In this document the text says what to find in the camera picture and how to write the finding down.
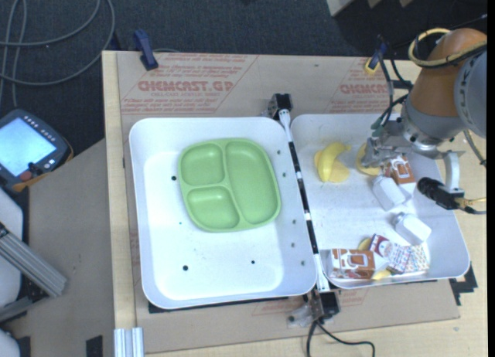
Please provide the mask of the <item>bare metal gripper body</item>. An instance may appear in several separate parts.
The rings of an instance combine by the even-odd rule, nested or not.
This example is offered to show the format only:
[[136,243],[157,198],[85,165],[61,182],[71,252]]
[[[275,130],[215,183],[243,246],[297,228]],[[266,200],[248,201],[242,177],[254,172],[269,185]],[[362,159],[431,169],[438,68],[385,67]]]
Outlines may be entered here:
[[407,120],[388,121],[370,137],[370,159],[389,159],[398,155],[419,154],[430,159],[440,159],[441,139],[421,131]]

